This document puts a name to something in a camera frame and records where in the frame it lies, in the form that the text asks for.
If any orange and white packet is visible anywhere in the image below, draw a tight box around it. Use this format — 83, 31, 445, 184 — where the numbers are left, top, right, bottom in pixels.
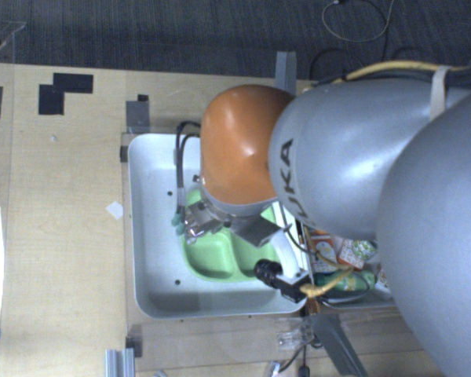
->
375, 267, 392, 291

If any black cylinder on white bracket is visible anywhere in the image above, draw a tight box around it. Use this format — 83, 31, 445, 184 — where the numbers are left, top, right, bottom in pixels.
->
254, 230, 312, 304

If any red and green carton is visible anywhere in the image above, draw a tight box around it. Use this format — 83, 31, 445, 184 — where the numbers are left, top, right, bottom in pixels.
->
336, 238, 378, 271

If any orange and white carton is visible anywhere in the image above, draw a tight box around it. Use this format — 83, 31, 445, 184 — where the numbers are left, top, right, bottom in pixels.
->
309, 229, 338, 273

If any thin black and white rod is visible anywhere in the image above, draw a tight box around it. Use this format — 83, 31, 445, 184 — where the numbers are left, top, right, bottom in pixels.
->
296, 218, 312, 259

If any green plastic bottle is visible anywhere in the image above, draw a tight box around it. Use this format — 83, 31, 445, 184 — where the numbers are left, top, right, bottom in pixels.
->
313, 269, 378, 293

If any green divided plate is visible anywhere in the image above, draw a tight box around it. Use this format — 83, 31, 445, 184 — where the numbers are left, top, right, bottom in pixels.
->
179, 188, 284, 283

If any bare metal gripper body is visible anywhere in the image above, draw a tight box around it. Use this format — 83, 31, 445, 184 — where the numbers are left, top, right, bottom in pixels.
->
183, 199, 280, 247

